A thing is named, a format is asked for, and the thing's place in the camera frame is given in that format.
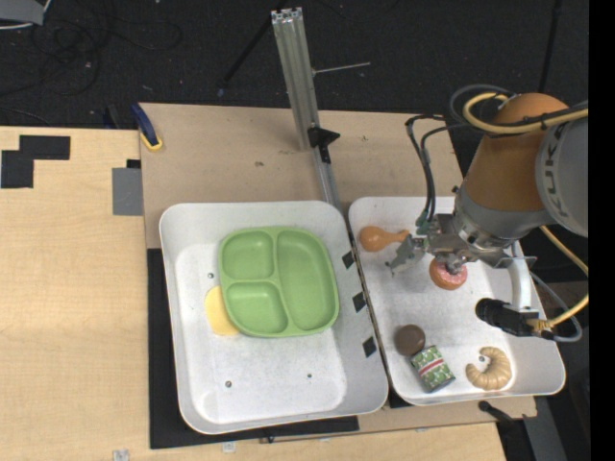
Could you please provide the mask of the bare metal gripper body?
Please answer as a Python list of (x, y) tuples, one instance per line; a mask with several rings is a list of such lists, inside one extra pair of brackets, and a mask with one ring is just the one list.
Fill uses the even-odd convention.
[(448, 254), (464, 255), (466, 262), (481, 260), (497, 264), (506, 257), (510, 240), (480, 229), (463, 214), (437, 213), (429, 224), (428, 252), (445, 259)]

